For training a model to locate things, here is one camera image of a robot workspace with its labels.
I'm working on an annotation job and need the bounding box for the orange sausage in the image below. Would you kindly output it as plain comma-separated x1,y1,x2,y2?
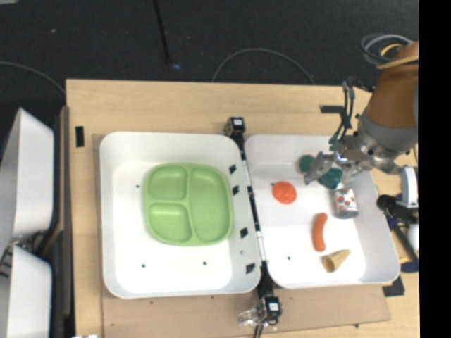
311,212,329,253

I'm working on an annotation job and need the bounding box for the green divided plate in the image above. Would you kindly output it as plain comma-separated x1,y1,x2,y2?
143,162,235,247

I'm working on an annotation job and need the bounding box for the teal lumpy toy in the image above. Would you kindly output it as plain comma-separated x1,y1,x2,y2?
299,154,345,190

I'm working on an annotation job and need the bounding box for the black cylinder on white bracket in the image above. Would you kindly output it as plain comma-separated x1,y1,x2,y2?
376,165,419,225

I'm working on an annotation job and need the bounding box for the orange-red round toy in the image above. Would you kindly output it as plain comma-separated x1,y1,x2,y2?
271,180,298,205

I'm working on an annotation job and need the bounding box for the thin black and white rod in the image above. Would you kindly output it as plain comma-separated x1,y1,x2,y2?
235,132,274,295

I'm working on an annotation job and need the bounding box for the white can with red print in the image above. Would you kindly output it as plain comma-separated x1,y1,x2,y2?
333,187,359,220

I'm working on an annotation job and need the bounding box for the white plastic tray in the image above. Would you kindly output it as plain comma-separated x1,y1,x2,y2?
243,134,402,290
99,131,262,300

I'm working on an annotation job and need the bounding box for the black block with thin wires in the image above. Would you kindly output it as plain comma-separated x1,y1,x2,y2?
223,116,246,137
257,287,283,323

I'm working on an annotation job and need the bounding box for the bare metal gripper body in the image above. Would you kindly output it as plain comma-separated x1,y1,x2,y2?
332,134,403,176

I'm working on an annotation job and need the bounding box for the tan ice cream cone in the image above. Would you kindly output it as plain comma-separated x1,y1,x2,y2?
321,249,352,274

